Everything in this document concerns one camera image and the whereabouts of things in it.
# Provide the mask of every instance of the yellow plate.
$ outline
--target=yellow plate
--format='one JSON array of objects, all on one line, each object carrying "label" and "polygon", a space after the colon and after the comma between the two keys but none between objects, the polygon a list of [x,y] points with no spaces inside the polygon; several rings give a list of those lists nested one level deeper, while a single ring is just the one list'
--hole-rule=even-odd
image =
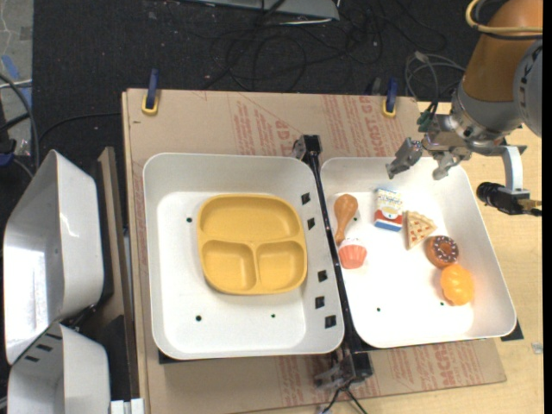
[{"label": "yellow plate", "polygon": [[304,281],[303,225],[285,200],[259,194],[217,195],[198,214],[204,276],[230,294],[288,292]]}]

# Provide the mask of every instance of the toy pizza slice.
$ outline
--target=toy pizza slice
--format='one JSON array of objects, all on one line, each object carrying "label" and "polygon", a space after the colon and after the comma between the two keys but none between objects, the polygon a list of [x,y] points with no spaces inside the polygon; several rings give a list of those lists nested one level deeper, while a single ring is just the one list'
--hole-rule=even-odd
[{"label": "toy pizza slice", "polygon": [[408,210],[406,212],[406,232],[409,250],[423,241],[436,229],[437,226],[428,217],[416,213],[415,211]]}]

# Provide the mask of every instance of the yellow cable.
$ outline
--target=yellow cable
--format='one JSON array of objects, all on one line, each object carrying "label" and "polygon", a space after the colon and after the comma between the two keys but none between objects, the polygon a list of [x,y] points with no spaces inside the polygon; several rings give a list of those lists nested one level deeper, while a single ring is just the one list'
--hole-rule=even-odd
[{"label": "yellow cable", "polygon": [[510,27],[491,27],[484,24],[478,24],[472,18],[472,12],[475,5],[481,0],[472,0],[472,2],[466,8],[466,22],[470,28],[477,29],[480,32],[487,32],[488,34],[507,34],[516,32],[533,32],[537,34],[543,33],[543,27],[541,26],[510,26]]}]

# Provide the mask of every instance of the concrete floor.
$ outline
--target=concrete floor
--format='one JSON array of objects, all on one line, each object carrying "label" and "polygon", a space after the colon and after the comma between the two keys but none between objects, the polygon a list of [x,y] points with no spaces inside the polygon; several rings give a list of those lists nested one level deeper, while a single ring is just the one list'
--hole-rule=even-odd
[{"label": "concrete floor", "polygon": [[[32,78],[33,64],[33,0],[0,0],[0,72],[15,82]],[[32,104],[31,88],[22,92]],[[10,89],[0,90],[3,114],[8,121],[25,111],[21,101]],[[30,127],[28,121],[9,132],[18,142],[16,154],[27,154]]]}]

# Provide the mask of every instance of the cardboard sheet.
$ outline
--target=cardboard sheet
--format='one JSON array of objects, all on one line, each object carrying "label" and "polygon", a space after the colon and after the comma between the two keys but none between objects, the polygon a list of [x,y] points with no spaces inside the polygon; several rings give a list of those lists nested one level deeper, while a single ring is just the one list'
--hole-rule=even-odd
[{"label": "cardboard sheet", "polygon": [[[187,361],[162,365],[151,329],[142,168],[162,152],[290,155],[302,134],[321,136],[322,160],[393,156],[406,136],[419,138],[414,100],[400,97],[397,116],[383,117],[383,97],[162,91],[159,113],[146,116],[146,91],[122,96],[136,344],[141,396],[153,414],[227,414],[325,404],[332,391],[314,387],[328,356]],[[370,353],[374,376],[359,398],[475,386],[505,380],[493,339],[381,349]]]}]

